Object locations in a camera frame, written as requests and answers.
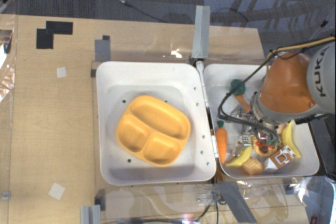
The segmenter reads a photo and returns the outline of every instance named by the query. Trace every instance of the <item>wooden table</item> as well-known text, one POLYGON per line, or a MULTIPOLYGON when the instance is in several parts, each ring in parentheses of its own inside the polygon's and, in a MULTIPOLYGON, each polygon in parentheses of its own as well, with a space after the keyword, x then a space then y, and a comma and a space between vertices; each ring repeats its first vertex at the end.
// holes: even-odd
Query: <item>wooden table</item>
MULTIPOLYGON (((1 15, 0 22, 6 18, 1 15)), ((93 205, 96 189, 90 71, 95 39, 110 36, 112 60, 187 61, 193 31, 192 25, 18 16, 10 224, 80 223, 80 207, 93 205), (47 20, 73 22, 73 34, 54 35, 54 49, 36 49, 36 29, 46 28, 47 20), (178 51, 182 58, 175 58, 172 51, 178 51), (61 67, 66 68, 67 76, 58 78, 57 68, 61 67), (48 195, 54 183, 65 188, 60 200, 48 195)), ((211 27, 209 57, 214 61, 259 63, 264 53, 255 29, 211 27)), ((153 190, 140 189, 144 193, 153 190)), ((122 194, 122 188, 111 186, 110 190, 121 202, 116 212, 122 217, 122 201, 129 198, 122 194)), ((172 200, 179 199, 183 190, 179 192, 167 190, 173 194, 172 200)), ((294 200, 288 203, 293 215, 301 208, 294 200)), ((253 209, 262 219, 260 210, 253 209)), ((228 208, 223 211, 234 221, 228 208)), ((124 214, 137 216, 139 212, 137 208, 124 214)), ((214 219, 215 213, 209 215, 214 219)))

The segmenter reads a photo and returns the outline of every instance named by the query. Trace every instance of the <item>yellow banana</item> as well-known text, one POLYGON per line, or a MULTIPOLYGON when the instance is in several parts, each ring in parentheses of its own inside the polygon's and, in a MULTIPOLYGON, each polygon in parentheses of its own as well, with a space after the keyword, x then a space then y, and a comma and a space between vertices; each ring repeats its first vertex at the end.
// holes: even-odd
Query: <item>yellow banana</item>
POLYGON ((252 152, 252 147, 248 146, 247 148, 240 151, 240 155, 238 157, 235 157, 231 162, 226 163, 225 165, 227 167, 233 166, 233 167, 241 167, 243 163, 247 162, 247 160, 250 158, 252 152))
POLYGON ((300 152, 292 141, 292 122, 288 123, 288 125, 282 131, 281 139, 284 146, 289 146, 294 151, 296 158, 301 157, 300 152))

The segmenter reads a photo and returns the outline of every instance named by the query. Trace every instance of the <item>yellow cable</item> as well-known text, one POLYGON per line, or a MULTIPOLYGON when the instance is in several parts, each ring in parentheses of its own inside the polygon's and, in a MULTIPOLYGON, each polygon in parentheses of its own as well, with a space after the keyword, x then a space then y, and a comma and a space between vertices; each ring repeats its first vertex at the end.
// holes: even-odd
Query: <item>yellow cable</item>
MULTIPOLYGON (((335 40, 335 37, 327 37, 327 38, 324 38, 324 39, 320 39, 320 40, 316 40, 316 41, 312 41, 312 42, 308 42, 308 43, 304 43, 304 44, 300 44, 300 45, 293 45, 293 46, 288 46, 288 47, 277 48, 277 49, 271 51, 267 55, 266 59, 268 59, 269 57, 271 57, 271 55, 276 54, 277 52, 280 52, 280 51, 308 48, 308 47, 312 47, 312 46, 315 46, 315 45, 319 45, 319 44, 326 43, 326 42, 329 42, 329 41, 334 41, 334 40, 335 40)), ((266 73, 268 72, 268 67, 269 67, 269 64, 267 63, 266 64, 266 73)))

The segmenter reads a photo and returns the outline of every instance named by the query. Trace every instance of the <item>chocolate milk carton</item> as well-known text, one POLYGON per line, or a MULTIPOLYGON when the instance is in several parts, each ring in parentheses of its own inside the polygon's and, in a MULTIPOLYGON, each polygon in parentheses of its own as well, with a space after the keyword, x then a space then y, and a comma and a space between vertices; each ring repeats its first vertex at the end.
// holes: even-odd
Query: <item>chocolate milk carton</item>
POLYGON ((273 173, 284 167, 294 158, 294 151, 289 146, 284 146, 264 161, 264 173, 273 173))

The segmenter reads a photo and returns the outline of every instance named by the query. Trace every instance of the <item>orange divided plate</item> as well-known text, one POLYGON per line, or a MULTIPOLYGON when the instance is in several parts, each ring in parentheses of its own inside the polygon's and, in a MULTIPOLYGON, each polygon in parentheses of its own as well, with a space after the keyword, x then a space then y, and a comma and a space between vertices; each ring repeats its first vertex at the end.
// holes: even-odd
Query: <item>orange divided plate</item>
POLYGON ((172 164, 190 135, 188 118, 175 107, 149 95, 133 99, 116 130, 120 146, 158 167, 172 164))

